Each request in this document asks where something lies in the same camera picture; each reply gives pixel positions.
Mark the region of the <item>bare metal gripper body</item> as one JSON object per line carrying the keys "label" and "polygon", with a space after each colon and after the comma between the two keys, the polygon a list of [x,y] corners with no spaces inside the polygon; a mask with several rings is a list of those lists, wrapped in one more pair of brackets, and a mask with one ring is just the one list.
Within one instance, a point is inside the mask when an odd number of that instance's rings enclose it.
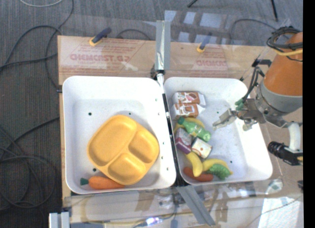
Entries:
{"label": "bare metal gripper body", "polygon": [[247,98],[246,100],[240,99],[235,102],[237,117],[241,120],[254,119],[257,123],[271,123],[279,128],[288,126],[283,116],[284,112],[278,111],[269,105],[265,99]]}

